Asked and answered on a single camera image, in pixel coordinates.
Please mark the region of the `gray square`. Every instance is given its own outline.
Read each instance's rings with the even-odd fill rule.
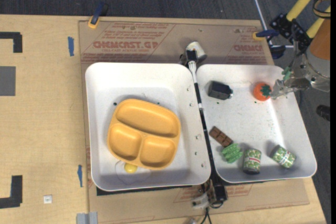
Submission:
[[[16,67],[0,66],[0,96],[15,96]]]

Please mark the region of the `brown chocolate bar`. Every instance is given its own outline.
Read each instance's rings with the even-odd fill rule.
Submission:
[[[232,144],[232,139],[228,137],[225,133],[223,133],[220,129],[216,126],[212,128],[209,135],[213,137],[219,144],[223,147],[227,147]]]

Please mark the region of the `white square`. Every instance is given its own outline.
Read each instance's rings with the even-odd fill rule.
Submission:
[[[52,195],[43,196],[43,202],[45,204],[52,204],[53,203],[53,196]]]

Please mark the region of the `soda can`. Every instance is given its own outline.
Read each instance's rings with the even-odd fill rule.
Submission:
[[[244,152],[243,171],[248,175],[260,173],[261,151],[250,148]]]
[[[270,157],[284,168],[291,168],[296,160],[296,155],[289,152],[280,145],[277,145],[271,151]]]

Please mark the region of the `blue tape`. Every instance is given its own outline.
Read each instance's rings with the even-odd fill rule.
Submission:
[[[75,49],[75,44],[74,44],[74,39],[72,37],[68,37],[68,47],[69,47],[70,56],[74,56],[75,54],[73,53],[73,51]]]
[[[83,187],[83,172],[82,172],[82,166],[81,165],[78,165],[77,175],[78,175],[78,178],[79,178],[80,187],[82,188]]]

